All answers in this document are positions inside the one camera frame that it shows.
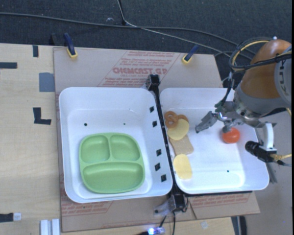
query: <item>gray floor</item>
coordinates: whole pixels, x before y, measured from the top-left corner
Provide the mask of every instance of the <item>gray floor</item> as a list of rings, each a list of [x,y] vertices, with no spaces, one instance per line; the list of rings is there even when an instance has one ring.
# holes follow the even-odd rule
[[[289,154],[292,151],[291,117],[287,112],[278,113],[263,119],[274,122],[274,143],[278,154]],[[292,167],[270,164],[276,182],[256,191],[256,198],[261,213],[247,215],[247,235],[292,235],[293,202],[292,202]]]

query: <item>divided green plate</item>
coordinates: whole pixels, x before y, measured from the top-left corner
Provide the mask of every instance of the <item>divided green plate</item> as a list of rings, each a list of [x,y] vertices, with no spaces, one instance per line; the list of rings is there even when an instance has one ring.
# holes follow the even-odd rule
[[[135,190],[145,180],[139,145],[123,133],[86,136],[79,146],[79,167],[85,186],[96,193]]]

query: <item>black fabric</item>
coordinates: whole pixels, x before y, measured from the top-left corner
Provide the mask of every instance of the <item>black fabric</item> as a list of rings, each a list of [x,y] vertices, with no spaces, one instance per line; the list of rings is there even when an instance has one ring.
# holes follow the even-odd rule
[[[221,36],[233,43],[262,36],[276,36],[292,42],[292,0],[121,0],[121,3],[124,18],[133,25],[190,28]],[[0,12],[123,26],[117,0],[0,0]],[[199,47],[198,53],[217,54],[217,50],[235,49],[233,43],[207,34],[159,31],[216,49]],[[0,15],[0,43],[64,45],[65,32],[76,47],[188,52],[194,46],[127,26],[109,28]],[[228,57],[218,55],[216,60],[223,79],[230,71]]]

